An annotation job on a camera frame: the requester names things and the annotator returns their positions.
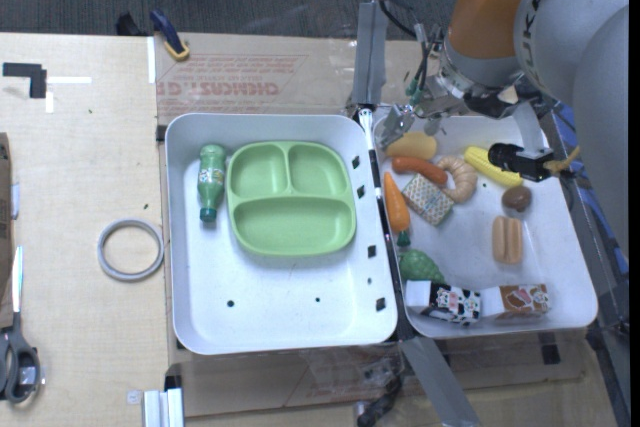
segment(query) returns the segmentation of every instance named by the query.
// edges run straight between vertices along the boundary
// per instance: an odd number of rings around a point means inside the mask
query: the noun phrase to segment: bottle label
[[[198,183],[216,183],[224,184],[224,170],[216,168],[201,169],[198,174]]]

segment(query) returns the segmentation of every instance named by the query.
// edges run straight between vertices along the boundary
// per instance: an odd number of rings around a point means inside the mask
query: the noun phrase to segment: wooden table
[[[141,282],[115,281],[99,267],[96,244],[116,219],[140,217],[162,226],[150,40],[11,33],[1,39],[3,62],[41,64],[50,79],[67,83],[48,86],[53,103],[47,104],[29,98],[27,79],[0,77],[0,131],[9,134],[21,193],[14,229],[24,247],[23,331],[46,377],[23,407],[0,403],[0,423],[139,426],[140,392],[162,390],[169,365],[165,273],[161,268]],[[398,48],[394,55],[402,54]],[[404,74],[401,68],[392,71]],[[116,266],[134,271],[151,262],[154,246],[128,228],[109,239],[107,250]],[[579,378],[469,389],[483,423],[614,425],[594,353],[586,343],[577,350]],[[350,426],[353,418],[353,404],[334,404],[187,423]],[[387,421],[439,423],[420,396],[399,400]]]

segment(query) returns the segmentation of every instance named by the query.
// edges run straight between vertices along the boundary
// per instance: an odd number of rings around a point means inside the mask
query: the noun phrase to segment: gray ring
[[[118,269],[113,268],[107,262],[107,259],[104,256],[104,245],[107,239],[109,238],[109,236],[114,231],[120,228],[127,228],[127,227],[142,228],[155,239],[156,244],[158,245],[158,255],[156,256],[155,261],[151,264],[151,266],[149,266],[148,268],[146,268],[141,272],[129,273],[129,272],[119,271]],[[160,267],[160,265],[162,264],[163,257],[164,257],[164,242],[162,240],[162,234],[160,233],[160,230],[158,228],[153,226],[148,221],[145,221],[144,219],[138,219],[135,217],[118,219],[117,221],[114,221],[111,224],[109,224],[104,230],[102,230],[102,233],[100,234],[100,238],[98,239],[98,262],[100,263],[100,267],[102,267],[102,270],[108,276],[112,277],[113,279],[117,279],[119,281],[140,281],[150,276],[156,270],[158,270],[158,267]]]

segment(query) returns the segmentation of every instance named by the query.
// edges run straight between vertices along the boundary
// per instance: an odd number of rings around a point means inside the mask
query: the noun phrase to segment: scissors blade
[[[11,299],[14,313],[20,312],[20,298],[22,296],[22,246],[16,247],[11,274]]]

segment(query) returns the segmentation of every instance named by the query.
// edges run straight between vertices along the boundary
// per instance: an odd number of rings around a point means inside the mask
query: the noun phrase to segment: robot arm
[[[439,69],[396,106],[381,146],[426,118],[514,116],[523,146],[497,142],[493,164],[534,181],[552,175],[537,105],[574,110],[582,159],[621,250],[628,255],[629,0],[457,0]]]

